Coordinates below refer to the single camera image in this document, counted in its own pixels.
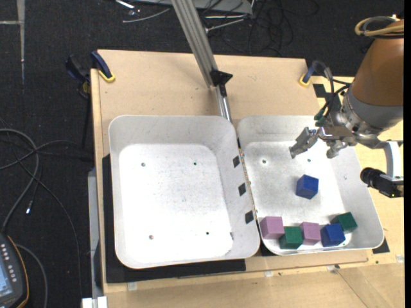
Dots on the blue cube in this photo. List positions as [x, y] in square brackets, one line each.
[332, 235]
[307, 187]

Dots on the white plastic tray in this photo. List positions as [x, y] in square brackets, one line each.
[279, 191]
[173, 201]

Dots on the green cube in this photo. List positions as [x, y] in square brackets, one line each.
[346, 221]
[291, 237]

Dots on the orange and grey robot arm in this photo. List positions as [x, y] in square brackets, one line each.
[382, 75]

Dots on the black cylinder on white bracket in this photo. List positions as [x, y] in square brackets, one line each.
[390, 183]

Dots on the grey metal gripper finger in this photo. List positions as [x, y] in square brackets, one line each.
[303, 141]
[335, 149]

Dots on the pink cube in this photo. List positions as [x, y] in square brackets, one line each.
[271, 227]
[311, 233]

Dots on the pale wood board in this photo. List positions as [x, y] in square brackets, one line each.
[160, 88]

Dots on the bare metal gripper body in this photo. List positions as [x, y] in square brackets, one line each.
[345, 130]

